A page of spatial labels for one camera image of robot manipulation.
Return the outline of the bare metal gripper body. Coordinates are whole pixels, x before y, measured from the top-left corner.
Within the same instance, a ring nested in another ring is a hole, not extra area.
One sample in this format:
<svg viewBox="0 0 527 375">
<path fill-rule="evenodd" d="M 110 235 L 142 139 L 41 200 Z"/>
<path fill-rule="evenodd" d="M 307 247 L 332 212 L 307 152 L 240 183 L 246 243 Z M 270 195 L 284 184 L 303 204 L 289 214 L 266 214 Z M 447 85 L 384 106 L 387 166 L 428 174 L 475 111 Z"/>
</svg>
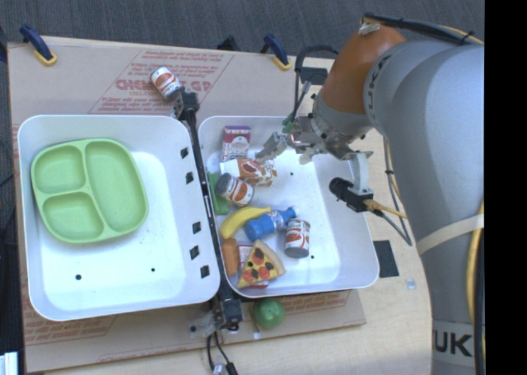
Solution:
<svg viewBox="0 0 527 375">
<path fill-rule="evenodd" d="M 292 120 L 289 145 L 298 153 L 306 147 L 318 149 L 338 160 L 351 160 L 357 153 L 351 144 L 363 138 L 373 125 L 363 114 L 308 114 Z"/>
</svg>

